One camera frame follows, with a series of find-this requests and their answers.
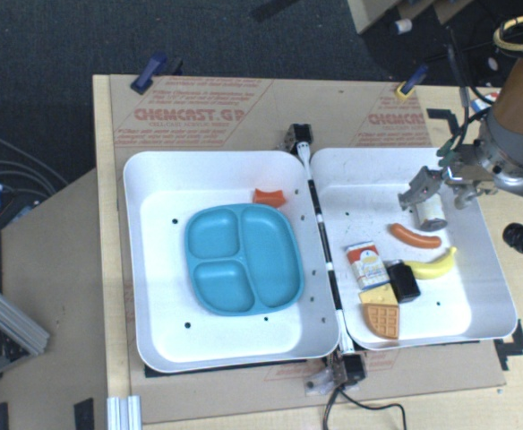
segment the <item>blue plate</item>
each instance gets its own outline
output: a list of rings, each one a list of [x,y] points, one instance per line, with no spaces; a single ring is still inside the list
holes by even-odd
[[[275,312],[303,292],[296,238],[273,207],[247,203],[199,211],[186,225],[184,246],[194,293],[216,314]]]

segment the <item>yellow toy banana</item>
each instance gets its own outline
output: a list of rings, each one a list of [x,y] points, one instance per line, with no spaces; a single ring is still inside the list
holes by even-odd
[[[451,247],[446,254],[433,262],[405,262],[405,264],[411,268],[416,279],[436,279],[452,269],[455,264],[453,256],[456,252],[457,247]]]

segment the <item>toy hot dog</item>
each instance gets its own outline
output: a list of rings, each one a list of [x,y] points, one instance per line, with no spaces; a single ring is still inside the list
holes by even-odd
[[[399,223],[390,225],[391,234],[404,242],[418,248],[438,248],[441,246],[441,238],[438,236],[422,236],[417,234]]]

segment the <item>toy sausage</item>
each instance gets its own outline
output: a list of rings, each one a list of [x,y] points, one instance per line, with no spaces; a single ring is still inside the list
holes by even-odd
[[[390,225],[391,234],[404,242],[418,248],[438,248],[441,246],[441,238],[438,236],[422,236],[405,228],[399,223]]]

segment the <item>white container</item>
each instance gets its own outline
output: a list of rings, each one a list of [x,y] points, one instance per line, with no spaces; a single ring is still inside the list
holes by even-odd
[[[313,179],[329,238],[347,330],[368,349],[502,338],[517,316],[480,208],[453,207],[441,191],[449,226],[443,245],[420,250],[400,243],[388,226],[414,228],[398,193],[435,149],[327,149],[312,158]],[[141,358],[163,373],[325,357],[339,326],[304,168],[282,151],[158,151],[134,155],[124,167],[133,261],[136,336]],[[184,228],[197,211],[251,202],[253,191],[282,190],[302,256],[305,289],[282,311],[227,317],[207,311],[193,294],[184,258]],[[374,241],[384,261],[431,261],[455,245],[446,276],[419,281],[421,296],[400,305],[398,340],[375,336],[362,316],[359,287],[344,250]]]

